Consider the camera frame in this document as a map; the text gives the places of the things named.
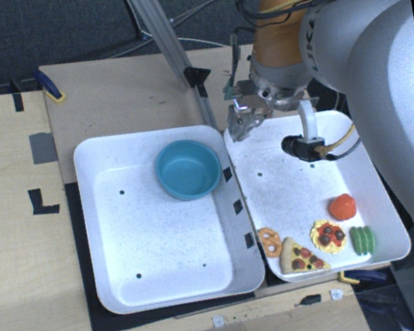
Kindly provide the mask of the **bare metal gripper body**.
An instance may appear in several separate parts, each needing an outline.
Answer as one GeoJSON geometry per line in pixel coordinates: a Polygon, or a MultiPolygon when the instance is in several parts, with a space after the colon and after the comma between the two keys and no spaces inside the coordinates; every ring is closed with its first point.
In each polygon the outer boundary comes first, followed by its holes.
{"type": "Polygon", "coordinates": [[[238,115],[273,115],[273,112],[288,112],[297,109],[304,98],[304,89],[284,89],[265,80],[257,83],[252,79],[238,81],[232,87],[233,111],[238,115]]]}

